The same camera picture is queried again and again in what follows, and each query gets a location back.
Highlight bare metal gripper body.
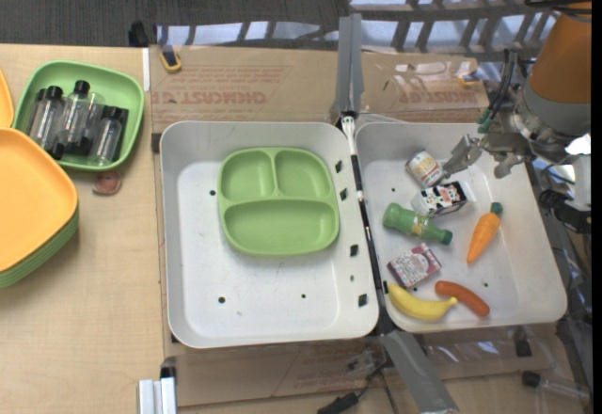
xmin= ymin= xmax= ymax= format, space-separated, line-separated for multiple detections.
xmin=481 ymin=112 xmax=573 ymax=165

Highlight small white and orange can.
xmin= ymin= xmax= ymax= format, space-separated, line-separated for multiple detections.
xmin=404 ymin=148 xmax=446 ymax=189

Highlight black and white carton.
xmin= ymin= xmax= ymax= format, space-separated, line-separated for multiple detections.
xmin=410 ymin=180 xmax=479 ymax=218

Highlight orange carrot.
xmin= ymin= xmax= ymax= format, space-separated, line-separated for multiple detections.
xmin=465 ymin=200 xmax=505 ymax=265

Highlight green bottle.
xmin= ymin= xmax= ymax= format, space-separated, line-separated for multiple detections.
xmin=381 ymin=201 xmax=454 ymax=247

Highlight white plastic tray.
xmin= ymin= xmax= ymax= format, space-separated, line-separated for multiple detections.
xmin=158 ymin=119 xmax=381 ymax=350
xmin=354 ymin=121 xmax=569 ymax=335

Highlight pink and purple carton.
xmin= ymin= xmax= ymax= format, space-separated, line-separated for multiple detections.
xmin=386 ymin=242 xmax=444 ymax=290

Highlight orange sausage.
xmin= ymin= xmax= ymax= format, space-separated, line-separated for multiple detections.
xmin=434 ymin=279 xmax=492 ymax=319

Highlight yellow banana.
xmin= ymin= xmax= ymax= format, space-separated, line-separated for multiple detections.
xmin=386 ymin=281 xmax=459 ymax=322

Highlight green divided plate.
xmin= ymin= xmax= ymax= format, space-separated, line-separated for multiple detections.
xmin=216 ymin=146 xmax=341 ymax=258

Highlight brown cardboard board red print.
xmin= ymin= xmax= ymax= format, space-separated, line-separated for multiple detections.
xmin=149 ymin=43 xmax=568 ymax=408

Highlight green square plate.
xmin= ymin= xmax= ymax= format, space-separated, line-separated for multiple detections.
xmin=10 ymin=59 xmax=147 ymax=172

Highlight brown round toy slice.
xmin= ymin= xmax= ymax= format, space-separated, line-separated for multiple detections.
xmin=91 ymin=168 xmax=124 ymax=198

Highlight clear plastic bottle black cap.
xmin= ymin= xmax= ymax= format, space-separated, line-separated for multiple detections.
xmin=57 ymin=79 xmax=94 ymax=146
xmin=87 ymin=105 xmax=125 ymax=167
xmin=28 ymin=85 xmax=66 ymax=151

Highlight orange plate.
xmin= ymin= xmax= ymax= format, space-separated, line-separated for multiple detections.
xmin=0 ymin=68 xmax=16 ymax=129
xmin=0 ymin=126 xmax=80 ymax=275

